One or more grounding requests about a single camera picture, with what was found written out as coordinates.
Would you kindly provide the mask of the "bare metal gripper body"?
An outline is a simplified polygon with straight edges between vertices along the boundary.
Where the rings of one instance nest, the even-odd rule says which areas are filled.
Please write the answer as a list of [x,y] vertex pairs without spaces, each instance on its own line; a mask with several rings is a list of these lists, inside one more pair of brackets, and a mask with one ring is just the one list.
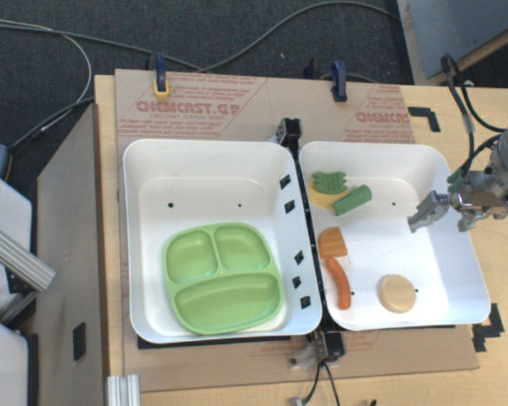
[[450,203],[464,218],[508,216],[508,172],[502,169],[470,171]]

